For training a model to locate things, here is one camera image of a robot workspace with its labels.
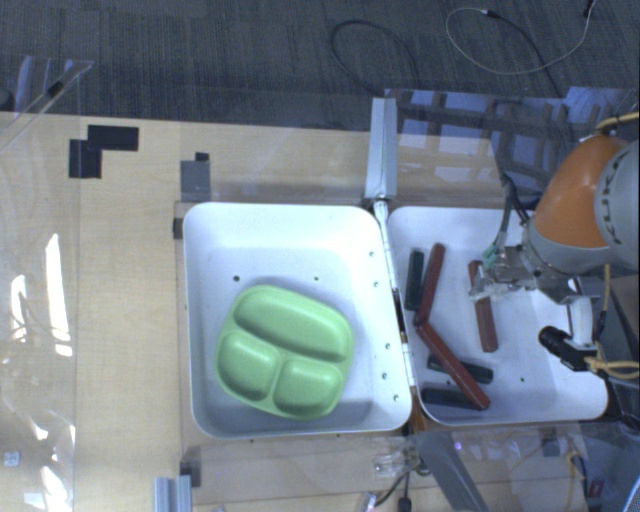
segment white wire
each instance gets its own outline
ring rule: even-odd
[[[449,15],[447,16],[447,20],[445,21],[445,30],[447,31],[447,37],[449,38],[449,41],[451,41],[451,44],[453,44],[453,46],[456,48],[456,50],[458,50],[462,55],[464,55],[464,57],[466,57],[469,61],[471,61],[473,64],[475,64],[479,68],[482,68],[485,71],[489,71],[490,73],[494,73],[496,75],[504,75],[504,76],[526,75],[526,74],[529,74],[529,73],[535,73],[536,71],[542,71],[543,69],[546,69],[549,66],[553,66],[554,64],[557,64],[561,60],[564,60],[567,57],[569,57],[570,55],[572,55],[578,48],[580,48],[580,46],[582,46],[582,43],[584,42],[585,38],[587,37],[587,30],[589,30],[589,22],[591,21],[591,12],[593,11],[593,8],[596,6],[596,3],[598,3],[598,0],[594,0],[593,3],[591,4],[591,7],[589,7],[589,11],[587,12],[587,21],[585,22],[585,25],[584,25],[584,32],[582,33],[582,37],[580,38],[578,43],[571,50],[569,50],[567,53],[565,53],[561,57],[558,57],[557,59],[554,59],[551,62],[547,62],[546,64],[543,64],[542,66],[538,66],[536,68],[531,68],[531,69],[525,69],[525,70],[522,70],[522,71],[500,71],[499,69],[493,69],[493,68],[485,66],[481,62],[478,62],[473,57],[471,57],[471,55],[466,53],[462,48],[460,48],[460,46],[458,46],[458,43],[456,43],[455,39],[451,35],[451,32],[449,31],[449,20],[451,19],[451,17],[454,14],[459,13],[461,11],[475,11],[475,12],[482,13],[482,14],[484,14],[486,16],[487,12],[489,11],[489,9],[478,9],[476,7],[460,7],[458,9],[455,9],[455,10],[451,11],[449,13]]]

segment gray carpet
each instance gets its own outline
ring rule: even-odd
[[[521,27],[545,61],[579,40],[585,1],[480,2]],[[599,0],[583,46],[549,68],[522,76],[488,73],[460,55],[445,34],[454,0],[2,0],[0,50],[13,55],[88,59],[83,113],[132,118],[318,126],[369,125],[370,92],[331,54],[335,49],[373,88],[554,97],[570,86],[638,88],[640,4]],[[513,27],[478,13],[451,20],[459,44],[488,66],[536,67]]]

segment brown stick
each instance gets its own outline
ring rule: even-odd
[[[427,346],[429,351],[438,358],[442,367],[447,371],[451,378],[456,382],[460,391],[469,399],[469,401],[479,410],[484,410],[491,404],[489,397],[478,386],[467,369],[462,366],[453,352],[447,347],[446,343],[428,323],[420,324],[416,327],[416,332],[420,339]]]
[[[442,244],[434,244],[431,248],[427,270],[424,273],[422,299],[420,301],[420,307],[418,307],[418,311],[416,311],[413,317],[413,325],[417,326],[429,321],[433,299],[436,296],[436,286],[438,285],[442,262],[444,261],[444,252],[445,249]]]
[[[475,285],[478,268],[482,262],[474,260],[469,263],[469,279],[471,286]],[[496,334],[496,325],[493,321],[493,311],[491,310],[491,299],[485,297],[475,303],[476,320],[478,322],[478,331],[480,332],[480,344],[483,352],[495,352],[498,350],[498,335]]]

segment white tray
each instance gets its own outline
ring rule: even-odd
[[[208,435],[253,438],[388,431],[404,424],[411,396],[379,227],[362,209],[205,203],[184,221],[192,412]],[[336,308],[355,335],[353,364],[335,410],[287,420],[227,395],[213,371],[233,300],[256,284]]]
[[[494,239],[502,212],[497,210],[405,207],[389,219],[389,237],[399,284],[404,297],[409,256],[413,249],[425,253],[436,242],[446,248],[430,323],[462,360],[494,371],[491,384],[483,385],[491,406],[485,411],[428,405],[425,410],[447,425],[515,424],[599,417],[607,406],[604,382],[590,372],[572,372],[538,342],[547,325],[568,330],[566,308],[538,291],[518,291],[492,301],[499,348],[482,352],[467,264],[481,259]],[[520,240],[522,229],[514,216],[510,245]],[[428,349],[411,327],[412,311],[405,311],[409,344],[420,389],[426,385],[455,386],[442,373],[426,367]]]

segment green divided plate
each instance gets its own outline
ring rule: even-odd
[[[233,303],[216,346],[222,388],[263,411],[296,420],[337,405],[353,357],[349,322],[335,309],[259,285]]]

